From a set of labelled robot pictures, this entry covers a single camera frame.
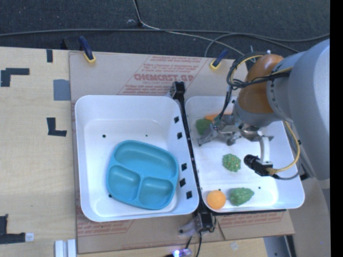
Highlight blue divided plate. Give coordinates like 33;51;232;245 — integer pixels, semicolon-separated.
105;139;180;211

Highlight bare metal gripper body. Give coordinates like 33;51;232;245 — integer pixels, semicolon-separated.
211;114;263;142

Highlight green grapes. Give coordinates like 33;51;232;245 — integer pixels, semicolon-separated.
228;187;255;207
222;153;242;173

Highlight green broccoli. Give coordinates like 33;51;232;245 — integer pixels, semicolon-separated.
195;118;214;136

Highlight white plastic tray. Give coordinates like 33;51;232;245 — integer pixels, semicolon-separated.
184;95;306;214
74;94;200;223

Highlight orange ball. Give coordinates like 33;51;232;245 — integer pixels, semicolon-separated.
206;190;227;210

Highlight brown cardboard board red print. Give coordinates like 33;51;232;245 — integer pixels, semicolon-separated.
68;51;296;254

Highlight black block with thin wires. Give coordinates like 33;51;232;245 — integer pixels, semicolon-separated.
196;211;215;232

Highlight black cylinder on white bracket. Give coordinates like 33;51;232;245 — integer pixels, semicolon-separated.
243;135;274;177

